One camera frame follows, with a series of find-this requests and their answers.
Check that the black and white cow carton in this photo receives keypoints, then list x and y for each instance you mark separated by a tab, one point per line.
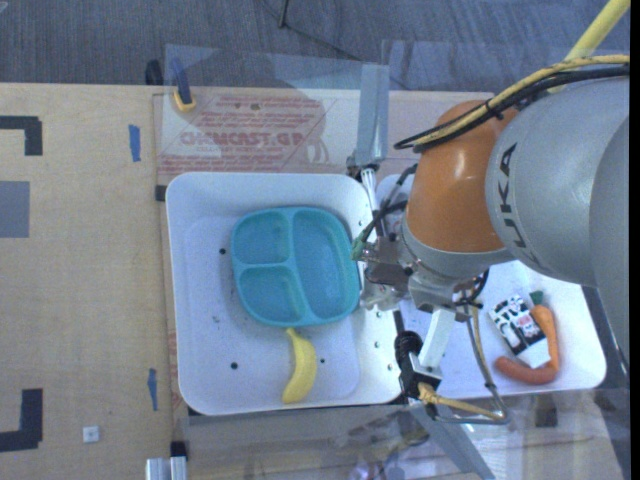
517	328

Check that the orange sausage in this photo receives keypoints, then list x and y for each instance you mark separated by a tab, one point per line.
525	374

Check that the orange carrot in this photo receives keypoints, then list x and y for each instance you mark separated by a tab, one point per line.
547	325

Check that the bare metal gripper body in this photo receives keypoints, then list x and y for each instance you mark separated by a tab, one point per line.
387	273

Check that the blue divided plate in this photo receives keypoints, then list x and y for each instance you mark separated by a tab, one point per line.
315	258

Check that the yellow banana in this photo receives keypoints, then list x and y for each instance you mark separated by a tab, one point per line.
302	368

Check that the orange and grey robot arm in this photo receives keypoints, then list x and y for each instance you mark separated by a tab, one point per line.
550	178

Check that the small white square block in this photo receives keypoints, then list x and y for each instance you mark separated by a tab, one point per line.
90	433

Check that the white plastic tray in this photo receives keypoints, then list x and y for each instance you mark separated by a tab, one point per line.
210	293
575	358

